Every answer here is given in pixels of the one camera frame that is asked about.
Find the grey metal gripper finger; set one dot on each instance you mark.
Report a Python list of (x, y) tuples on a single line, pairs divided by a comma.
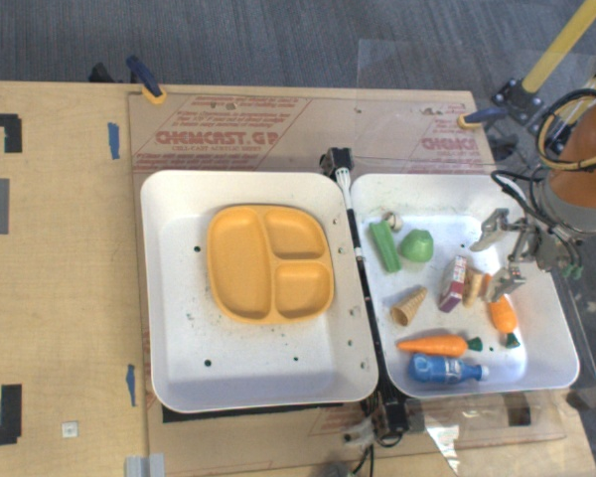
[(492, 224), (505, 281)]

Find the beige bread stick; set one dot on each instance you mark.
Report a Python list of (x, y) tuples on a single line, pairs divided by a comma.
[(473, 286)]

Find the white plastic tray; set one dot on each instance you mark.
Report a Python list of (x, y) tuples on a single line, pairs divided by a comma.
[(189, 326), (541, 346)]

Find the purple and white carton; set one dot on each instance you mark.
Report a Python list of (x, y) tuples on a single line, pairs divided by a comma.
[(453, 286)]

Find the long orange carrot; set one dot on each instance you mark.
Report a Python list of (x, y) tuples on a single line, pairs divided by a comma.
[(434, 346)]

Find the orange divided plate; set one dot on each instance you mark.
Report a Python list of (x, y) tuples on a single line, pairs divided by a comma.
[(238, 266)]

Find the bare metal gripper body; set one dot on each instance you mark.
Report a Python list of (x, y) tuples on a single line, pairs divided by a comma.
[(544, 249)]

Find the short orange carrot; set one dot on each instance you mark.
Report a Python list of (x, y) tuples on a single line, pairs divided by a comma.
[(503, 316)]

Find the thin black and white rod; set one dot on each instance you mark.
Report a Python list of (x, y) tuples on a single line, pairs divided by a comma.
[(360, 261)]

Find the blue bottle with white cap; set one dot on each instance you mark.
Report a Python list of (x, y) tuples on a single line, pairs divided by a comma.
[(434, 369)]

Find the green celery stick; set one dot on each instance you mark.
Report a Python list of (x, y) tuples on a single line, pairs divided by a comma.
[(386, 246)]

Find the beige ice cream cone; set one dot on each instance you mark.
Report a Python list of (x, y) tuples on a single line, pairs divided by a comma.
[(408, 307)]

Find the brown cardboard board red print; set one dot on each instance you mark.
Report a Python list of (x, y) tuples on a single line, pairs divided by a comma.
[(288, 127)]

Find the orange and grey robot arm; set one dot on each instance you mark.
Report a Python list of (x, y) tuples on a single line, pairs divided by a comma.
[(578, 167)]

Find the green pepper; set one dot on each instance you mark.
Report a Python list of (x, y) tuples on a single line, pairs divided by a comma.
[(417, 245)]

